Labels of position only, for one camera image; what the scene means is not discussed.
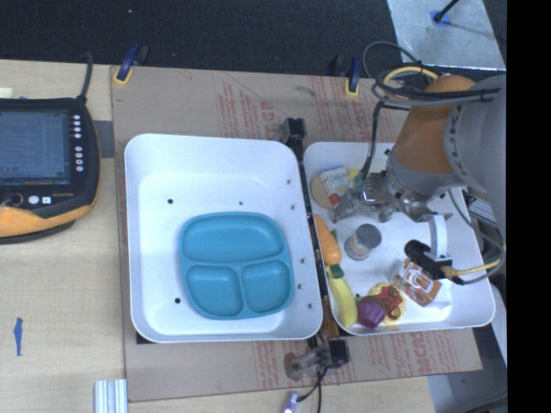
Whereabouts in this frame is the yellow pizza slice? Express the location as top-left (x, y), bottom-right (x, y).
top-left (367, 281), bottom-right (407, 326)

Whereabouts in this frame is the blue divided plate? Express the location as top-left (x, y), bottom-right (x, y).
top-left (178, 211), bottom-right (296, 321)

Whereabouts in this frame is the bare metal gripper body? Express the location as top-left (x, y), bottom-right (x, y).
top-left (360, 171), bottom-right (436, 223)

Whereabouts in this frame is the white and orange carton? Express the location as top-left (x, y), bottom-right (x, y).
top-left (319, 165), bottom-right (352, 208)

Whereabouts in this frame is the black cylinder on white bracket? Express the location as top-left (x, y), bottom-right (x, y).
top-left (403, 213), bottom-right (455, 281)

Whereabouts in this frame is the purple cupcake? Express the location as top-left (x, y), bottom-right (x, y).
top-left (356, 295), bottom-right (387, 330)

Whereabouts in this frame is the tan round biscuit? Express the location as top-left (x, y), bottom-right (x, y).
top-left (309, 174), bottom-right (335, 210)

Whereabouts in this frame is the yellow banana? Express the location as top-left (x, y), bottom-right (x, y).
top-left (325, 263), bottom-right (359, 330)

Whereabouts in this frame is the orange carrot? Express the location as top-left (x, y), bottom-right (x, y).
top-left (313, 213), bottom-right (344, 267)

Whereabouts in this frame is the black block with thin wires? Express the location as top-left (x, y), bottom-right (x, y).
top-left (318, 337), bottom-right (350, 370)
top-left (278, 117), bottom-right (308, 146)

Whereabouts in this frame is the white plastic tray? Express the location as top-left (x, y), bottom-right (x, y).
top-left (302, 140), bottom-right (497, 337)
top-left (123, 133), bottom-right (325, 344)

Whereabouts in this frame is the brown cardboard board red print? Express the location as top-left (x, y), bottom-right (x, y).
top-left (109, 65), bottom-right (484, 404)

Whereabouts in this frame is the brown and white carton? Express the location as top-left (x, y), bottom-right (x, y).
top-left (393, 257), bottom-right (444, 309)

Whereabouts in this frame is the small grey can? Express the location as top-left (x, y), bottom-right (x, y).
top-left (344, 223), bottom-right (383, 262)

